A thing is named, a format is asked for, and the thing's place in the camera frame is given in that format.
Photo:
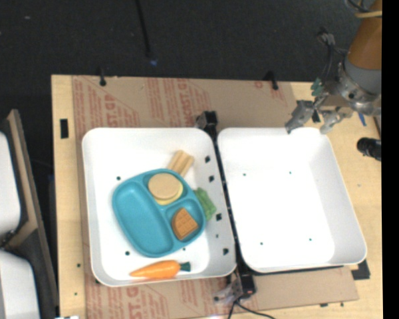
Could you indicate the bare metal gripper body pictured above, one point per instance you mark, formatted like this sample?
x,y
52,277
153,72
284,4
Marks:
x,y
350,99

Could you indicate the beige wooden sticks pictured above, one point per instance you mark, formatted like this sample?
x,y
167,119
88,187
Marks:
x,y
181,162

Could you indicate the thin black rod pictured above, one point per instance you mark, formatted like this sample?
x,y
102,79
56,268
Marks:
x,y
226,198

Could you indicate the green lettuce leaf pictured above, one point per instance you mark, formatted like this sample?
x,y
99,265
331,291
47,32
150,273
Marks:
x,y
207,203

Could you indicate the brown cardboard board red print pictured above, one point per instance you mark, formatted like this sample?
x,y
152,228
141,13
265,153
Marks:
x,y
173,101

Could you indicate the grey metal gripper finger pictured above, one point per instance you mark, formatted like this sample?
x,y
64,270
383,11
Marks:
x,y
332,120
299,114

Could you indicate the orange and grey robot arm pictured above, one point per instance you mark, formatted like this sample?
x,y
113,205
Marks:
x,y
365,48

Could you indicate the blue divided plate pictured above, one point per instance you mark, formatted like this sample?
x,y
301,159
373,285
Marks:
x,y
139,214

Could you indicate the round tan and yellow biscuit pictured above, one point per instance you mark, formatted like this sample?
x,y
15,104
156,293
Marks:
x,y
164,186

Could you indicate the white plastic tray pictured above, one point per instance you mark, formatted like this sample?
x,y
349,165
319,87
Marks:
x,y
106,165
286,204

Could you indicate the brown waffle piece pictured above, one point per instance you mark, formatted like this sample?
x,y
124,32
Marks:
x,y
184,224

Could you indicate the orange carrot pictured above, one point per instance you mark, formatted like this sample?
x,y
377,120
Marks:
x,y
159,270

